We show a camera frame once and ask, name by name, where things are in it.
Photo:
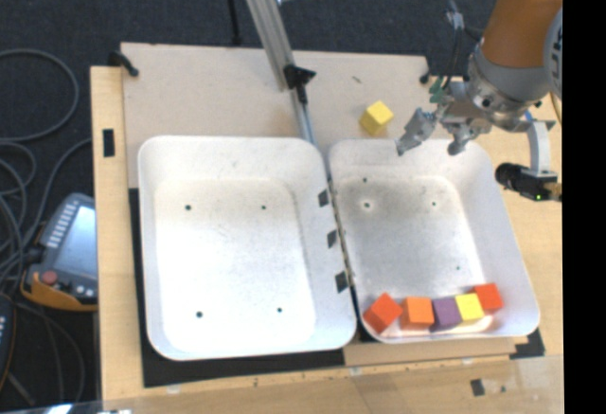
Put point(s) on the red cube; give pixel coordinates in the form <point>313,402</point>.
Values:
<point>489,296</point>
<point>382,313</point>

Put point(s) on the yellow cube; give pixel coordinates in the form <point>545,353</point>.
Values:
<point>469,307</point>
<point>376,118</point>

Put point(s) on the orange cube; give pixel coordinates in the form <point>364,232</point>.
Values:
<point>417,311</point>

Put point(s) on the white plastic tray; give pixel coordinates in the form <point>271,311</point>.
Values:
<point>412,237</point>
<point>237,256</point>

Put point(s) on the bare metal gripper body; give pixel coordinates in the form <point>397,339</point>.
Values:
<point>492,111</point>

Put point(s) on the black cylinder on white bracket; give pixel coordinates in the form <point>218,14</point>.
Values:
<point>526,180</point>

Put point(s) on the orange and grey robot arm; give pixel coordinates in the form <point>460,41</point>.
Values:
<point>518,28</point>

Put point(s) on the purple cube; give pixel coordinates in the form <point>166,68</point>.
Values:
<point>446,313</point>

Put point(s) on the pale wood board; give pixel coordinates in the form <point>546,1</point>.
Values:
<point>203,95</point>

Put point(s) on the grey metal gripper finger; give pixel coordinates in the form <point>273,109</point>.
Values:
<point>461,140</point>
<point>415,131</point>

